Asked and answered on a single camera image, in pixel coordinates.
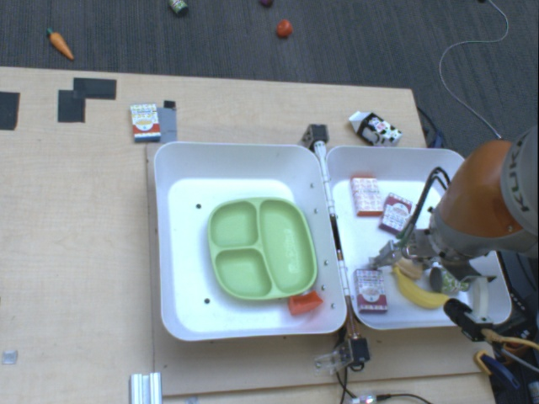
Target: toy banana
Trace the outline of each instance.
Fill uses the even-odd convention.
[[[397,277],[398,289],[401,294],[417,306],[430,309],[438,308],[443,306],[449,299],[449,296],[442,293],[421,289],[413,280],[404,275],[398,267],[393,268],[393,273]]]

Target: green plate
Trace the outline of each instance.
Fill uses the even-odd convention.
[[[237,298],[297,295],[317,276],[307,221],[288,200],[250,198],[217,206],[208,222],[208,241],[219,284]]]

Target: gray wire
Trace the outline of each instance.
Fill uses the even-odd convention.
[[[468,44],[495,44],[495,43],[498,43],[498,42],[501,42],[503,39],[505,39],[507,37],[507,35],[509,34],[509,20],[507,18],[507,15],[505,15],[505,13],[498,7],[494,4],[494,2],[492,0],[487,0],[487,2],[489,2],[493,8],[495,8],[505,19],[505,32],[504,34],[502,35],[502,37],[498,38],[498,39],[494,39],[494,40],[464,40],[463,42],[458,42],[458,43],[455,43],[451,46],[449,46],[448,48],[446,48],[446,50],[444,51],[444,53],[441,55],[441,58],[440,58],[440,63],[438,64],[438,70],[439,70],[439,73],[440,73],[440,80],[441,80],[441,83],[444,85],[444,87],[446,88],[447,92],[459,103],[461,104],[462,106],[464,106],[467,110],[469,110],[472,114],[474,114],[477,118],[479,118],[493,133],[494,135],[498,138],[498,139],[502,139],[502,135],[500,133],[498,133],[498,131],[482,116],[480,115],[479,112],[477,112],[475,109],[473,109],[469,104],[465,103],[462,99],[458,98],[456,96],[456,94],[454,94],[450,89],[449,87],[447,87],[447,83],[446,83],[446,80],[444,79],[444,75],[442,73],[442,62],[444,60],[444,58],[446,58],[446,54],[452,50],[453,48],[457,48],[458,46],[461,46],[461,45],[468,45]]]
[[[532,364],[528,364],[524,359],[521,359],[518,356],[514,356],[511,352],[508,352],[504,348],[500,349],[500,352],[504,356],[507,356],[508,358],[513,359],[515,362],[518,362],[519,364],[524,365],[526,368],[529,368],[532,371],[535,371],[536,373],[539,373],[539,368],[534,367]]]

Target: toy carrot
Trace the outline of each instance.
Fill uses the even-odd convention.
[[[67,46],[66,41],[63,37],[61,37],[60,33],[52,31],[52,29],[47,29],[47,36],[49,36],[49,40],[51,41],[52,45],[64,56],[66,56],[69,60],[75,60],[69,46]]]

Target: wooden table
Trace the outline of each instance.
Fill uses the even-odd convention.
[[[409,90],[6,67],[0,75],[0,91],[21,93],[16,130],[0,130],[0,352],[19,351],[16,364],[0,365],[2,401],[127,403],[130,375],[157,369],[165,402],[339,402],[334,378],[308,368],[333,337],[159,341],[147,152],[132,139],[129,106],[175,101],[181,141],[296,144],[319,123],[329,147],[362,145],[348,117],[370,110],[403,131],[401,146],[424,146]],[[84,124],[58,123],[58,90],[74,77],[116,79],[116,100],[89,99]],[[484,346],[457,328],[363,332],[372,360],[350,379],[356,393],[494,402],[472,361]],[[157,366],[164,349],[171,367]]]

